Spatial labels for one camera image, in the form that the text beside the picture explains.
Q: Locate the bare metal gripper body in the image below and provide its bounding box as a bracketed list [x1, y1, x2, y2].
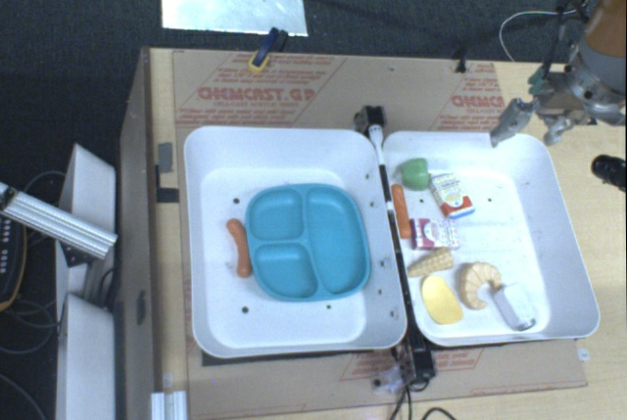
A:
[535, 70, 627, 126]

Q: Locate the white red yellow carton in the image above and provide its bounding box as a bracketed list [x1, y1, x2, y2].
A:
[429, 172, 477, 220]

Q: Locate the white plastic tray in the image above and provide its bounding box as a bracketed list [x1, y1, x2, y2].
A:
[381, 129, 602, 349]
[182, 124, 410, 359]

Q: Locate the green pepper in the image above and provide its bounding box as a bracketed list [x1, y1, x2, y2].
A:
[395, 157, 432, 191]

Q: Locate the pink and white carton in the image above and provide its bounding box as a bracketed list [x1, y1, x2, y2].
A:
[408, 217, 462, 252]

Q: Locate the thin black and white rod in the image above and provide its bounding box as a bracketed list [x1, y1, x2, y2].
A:
[369, 122, 418, 360]

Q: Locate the orange sausage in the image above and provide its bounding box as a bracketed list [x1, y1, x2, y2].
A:
[225, 217, 254, 279]
[390, 183, 412, 241]

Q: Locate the beige ice cream cone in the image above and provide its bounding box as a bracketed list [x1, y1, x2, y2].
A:
[406, 246, 455, 279]

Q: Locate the beige croissant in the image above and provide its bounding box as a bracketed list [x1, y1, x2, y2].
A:
[458, 260, 505, 311]

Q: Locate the clear plastic bottle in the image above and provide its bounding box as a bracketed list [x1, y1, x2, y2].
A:
[491, 282, 538, 333]

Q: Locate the yellow oval slice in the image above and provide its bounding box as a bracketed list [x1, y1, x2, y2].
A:
[420, 273, 464, 327]

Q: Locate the brown cardboard board red print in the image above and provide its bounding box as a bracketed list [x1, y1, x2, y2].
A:
[170, 47, 589, 410]

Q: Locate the blue divided plate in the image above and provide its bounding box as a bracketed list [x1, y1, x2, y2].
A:
[244, 182, 372, 303]

